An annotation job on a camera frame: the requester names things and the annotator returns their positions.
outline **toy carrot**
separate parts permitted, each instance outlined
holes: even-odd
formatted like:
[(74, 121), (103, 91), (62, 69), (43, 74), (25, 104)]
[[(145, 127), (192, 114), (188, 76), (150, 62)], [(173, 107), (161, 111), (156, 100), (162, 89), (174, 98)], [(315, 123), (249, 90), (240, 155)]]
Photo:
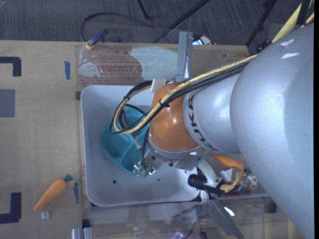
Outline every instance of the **toy carrot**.
[(227, 168), (236, 168), (238, 170), (241, 170), (241, 168), (243, 167), (242, 162), (231, 157), (226, 157), (226, 156), (218, 155), (218, 154), (212, 154), (212, 157), (215, 158), (224, 166), (226, 166)]
[(65, 190), (66, 181), (69, 181), (69, 180), (72, 180), (72, 177), (69, 174), (67, 174), (64, 180), (59, 179), (53, 182), (51, 186), (44, 192), (44, 194), (36, 203), (36, 205), (33, 207), (33, 210), (36, 211), (42, 208), (47, 203), (55, 199), (57, 196), (61, 195), (62, 192)]

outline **cable tie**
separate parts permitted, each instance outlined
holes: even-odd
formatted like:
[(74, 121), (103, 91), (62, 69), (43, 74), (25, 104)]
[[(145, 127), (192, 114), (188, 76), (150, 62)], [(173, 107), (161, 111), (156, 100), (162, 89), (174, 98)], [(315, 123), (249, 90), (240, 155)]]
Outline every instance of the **cable tie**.
[(161, 99), (159, 100), (159, 104), (160, 104), (160, 106), (161, 107), (166, 107), (166, 108), (169, 108), (170, 107), (170, 105), (168, 104), (168, 103), (161, 103)]

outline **toy sink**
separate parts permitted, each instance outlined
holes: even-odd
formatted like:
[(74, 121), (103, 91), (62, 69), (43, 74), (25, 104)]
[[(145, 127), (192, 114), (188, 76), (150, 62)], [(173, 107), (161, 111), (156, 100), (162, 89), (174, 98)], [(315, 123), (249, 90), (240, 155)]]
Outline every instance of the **toy sink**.
[[(188, 185), (190, 172), (169, 167), (163, 164), (153, 175), (136, 177), (126, 172), (120, 165), (105, 154), (101, 144), (101, 135), (111, 122), (113, 114), (133, 86), (92, 85), (86, 87), (81, 94), (83, 120), (86, 190), (90, 201), (101, 207), (188, 202), (195, 199), (199, 191)], [(145, 90), (130, 100), (130, 104), (141, 110), (150, 109), (153, 94)], [(113, 157), (121, 158), (126, 164), (125, 155), (115, 153)]]

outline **yellow rope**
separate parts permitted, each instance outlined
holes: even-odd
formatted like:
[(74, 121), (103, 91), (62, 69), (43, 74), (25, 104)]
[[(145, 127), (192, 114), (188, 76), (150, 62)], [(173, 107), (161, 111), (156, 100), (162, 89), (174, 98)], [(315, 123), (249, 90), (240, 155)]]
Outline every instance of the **yellow rope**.
[[(248, 58), (245, 58), (245, 59), (242, 59), (240, 61), (237, 61), (235, 63), (232, 63), (230, 65), (226, 65), (226, 66), (223, 66), (223, 67), (220, 67), (220, 68), (217, 68), (215, 70), (212, 70), (210, 72), (207, 72), (205, 74), (201, 74), (197, 77), (194, 77), (184, 83), (181, 83), (180, 85), (178, 85), (177, 87), (175, 87), (173, 90), (171, 90), (165, 97), (163, 97), (161, 99), (161, 103), (165, 103), (173, 94), (175, 94), (176, 92), (180, 91), (180, 90), (183, 90), (184, 88), (186, 88), (187, 86), (195, 83), (195, 82), (198, 82), (200, 80), (203, 80), (204, 78), (207, 78), (209, 76), (212, 76), (216, 73), (219, 73), (219, 72), (223, 72), (223, 71), (226, 71), (227, 69), (229, 68), (232, 68), (234, 66), (237, 66), (237, 65), (240, 65), (242, 63), (245, 63), (251, 59), (253, 59), (254, 57), (256, 57), (256, 55), (253, 55), (253, 56), (250, 56)], [(124, 107), (124, 105), (129, 101), (130, 98), (132, 98), (133, 96), (135, 96), (136, 94), (138, 94), (139, 92), (145, 90), (146, 88), (144, 89), (141, 89), (139, 91), (136, 91), (134, 93), (132, 93), (129, 98), (126, 98), (125, 100), (123, 100), (123, 102), (121, 103), (121, 105), (119, 106), (118, 110), (116, 111), (116, 114), (115, 114), (115, 117), (114, 117), (114, 121), (113, 121), (113, 125), (114, 125), (114, 128), (117, 132), (121, 131), (118, 127), (117, 127), (117, 119), (119, 118), (119, 115), (120, 115), (120, 112), (122, 110), (122, 108)], [(143, 119), (143, 121), (141, 121), (137, 126), (135, 126), (133, 129), (130, 129), (130, 130), (127, 130), (125, 132), (122, 132), (122, 134), (130, 134), (130, 133), (134, 133), (136, 131), (138, 131), (140, 128), (142, 128), (146, 122), (153, 116), (153, 114), (161, 107), (161, 104), (160, 103), (157, 103), (156, 106), (148, 113), (148, 115)]]
[(240, 155), (240, 157), (243, 161), (243, 166), (242, 166), (240, 173), (239, 173), (238, 177), (236, 178), (236, 180), (231, 185), (224, 184), (224, 185), (220, 186), (220, 189), (225, 191), (225, 193), (227, 193), (227, 192), (231, 191), (233, 188), (235, 188), (235, 186), (237, 185), (237, 183), (240, 181), (241, 177), (243, 176), (243, 173), (245, 170), (245, 160), (244, 160), (242, 155)]

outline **white sink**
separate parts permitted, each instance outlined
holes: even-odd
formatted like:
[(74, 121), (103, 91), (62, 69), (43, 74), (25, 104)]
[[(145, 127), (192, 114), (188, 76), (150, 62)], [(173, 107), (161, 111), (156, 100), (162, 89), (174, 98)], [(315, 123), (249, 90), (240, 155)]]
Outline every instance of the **white sink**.
[[(100, 135), (111, 121), (116, 107), (132, 86), (86, 87), (81, 94), (86, 165), (86, 190), (90, 201), (101, 207), (187, 202), (195, 199), (199, 191), (188, 185), (187, 179), (196, 169), (185, 172), (168, 164), (153, 175), (135, 177), (104, 153)], [(130, 104), (148, 110), (153, 94), (149, 90), (136, 95)]]

